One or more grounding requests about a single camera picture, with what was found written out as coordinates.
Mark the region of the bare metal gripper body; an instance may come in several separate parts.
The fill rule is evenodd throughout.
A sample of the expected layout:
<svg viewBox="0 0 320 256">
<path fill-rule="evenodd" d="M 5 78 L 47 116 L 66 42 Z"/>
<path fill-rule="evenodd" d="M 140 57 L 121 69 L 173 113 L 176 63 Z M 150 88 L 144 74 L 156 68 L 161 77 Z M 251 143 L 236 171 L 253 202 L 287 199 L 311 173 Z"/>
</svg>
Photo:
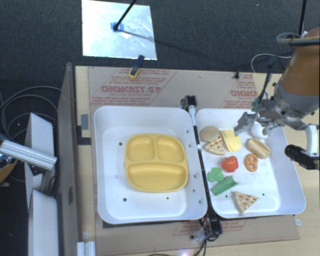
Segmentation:
<svg viewBox="0 0 320 256">
<path fill-rule="evenodd" d="M 273 122 L 278 124 L 278 127 L 288 126 L 296 131 L 308 128 L 308 124 L 302 121 L 307 114 L 293 109 L 281 98 L 263 99 L 256 113 L 259 123 Z"/>
</svg>

